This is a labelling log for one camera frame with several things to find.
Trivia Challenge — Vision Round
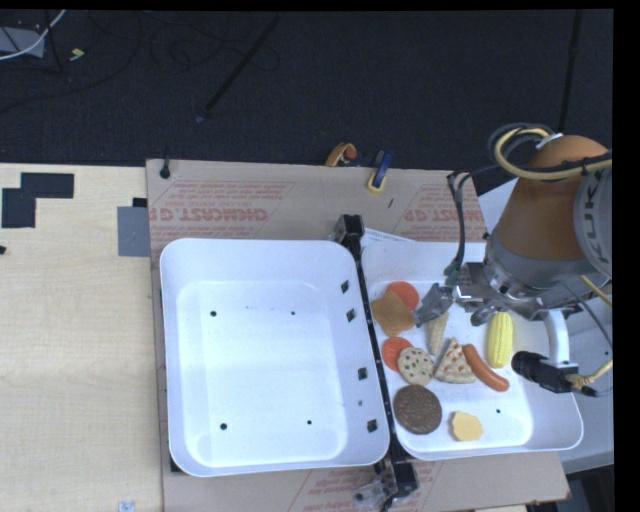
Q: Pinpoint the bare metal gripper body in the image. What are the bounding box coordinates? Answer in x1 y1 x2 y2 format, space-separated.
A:
451 261 576 322

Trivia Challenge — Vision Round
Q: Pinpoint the orange carrot slice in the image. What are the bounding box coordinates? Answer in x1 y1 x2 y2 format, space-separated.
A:
384 280 421 312
381 336 415 373

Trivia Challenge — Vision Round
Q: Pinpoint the yellow corn cob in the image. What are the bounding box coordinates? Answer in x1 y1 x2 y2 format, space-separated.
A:
486 310 515 369

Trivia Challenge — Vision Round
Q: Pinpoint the tan bread slice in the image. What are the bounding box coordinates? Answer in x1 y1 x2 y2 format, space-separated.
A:
369 290 417 339

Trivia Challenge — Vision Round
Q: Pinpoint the pizza slice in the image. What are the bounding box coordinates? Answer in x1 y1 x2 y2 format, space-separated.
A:
433 337 478 385

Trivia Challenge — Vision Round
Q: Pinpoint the orange sausage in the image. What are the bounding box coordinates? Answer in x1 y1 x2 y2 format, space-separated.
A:
461 343 511 393

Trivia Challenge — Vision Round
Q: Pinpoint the beige chip biscuit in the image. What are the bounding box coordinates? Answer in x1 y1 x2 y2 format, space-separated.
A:
397 346 435 387

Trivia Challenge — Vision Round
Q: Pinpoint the thin black rod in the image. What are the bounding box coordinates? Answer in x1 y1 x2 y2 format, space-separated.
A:
348 233 407 474

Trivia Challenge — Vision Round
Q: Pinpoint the white printed paper sheet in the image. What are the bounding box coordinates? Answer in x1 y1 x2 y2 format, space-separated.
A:
360 227 487 261

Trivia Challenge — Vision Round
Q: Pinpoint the white plastic tray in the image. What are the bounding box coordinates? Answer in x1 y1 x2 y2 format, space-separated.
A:
359 234 585 462
158 237 391 478

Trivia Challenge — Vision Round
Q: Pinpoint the brown round biscuit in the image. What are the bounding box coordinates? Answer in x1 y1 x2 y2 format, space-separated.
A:
392 384 443 435

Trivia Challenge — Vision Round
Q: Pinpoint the yellow crinkled chip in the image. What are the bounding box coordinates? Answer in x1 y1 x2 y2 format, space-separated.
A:
450 410 484 443

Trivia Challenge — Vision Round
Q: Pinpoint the brown cardboard board red print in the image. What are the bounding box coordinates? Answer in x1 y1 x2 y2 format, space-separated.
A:
144 158 572 512

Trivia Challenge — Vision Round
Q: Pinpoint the black cylinder on white bracket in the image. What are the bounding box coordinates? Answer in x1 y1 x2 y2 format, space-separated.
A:
510 308 581 395

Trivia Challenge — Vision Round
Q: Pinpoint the black block with thin wires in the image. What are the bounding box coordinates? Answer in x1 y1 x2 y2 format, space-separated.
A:
372 457 421 512
331 213 365 246

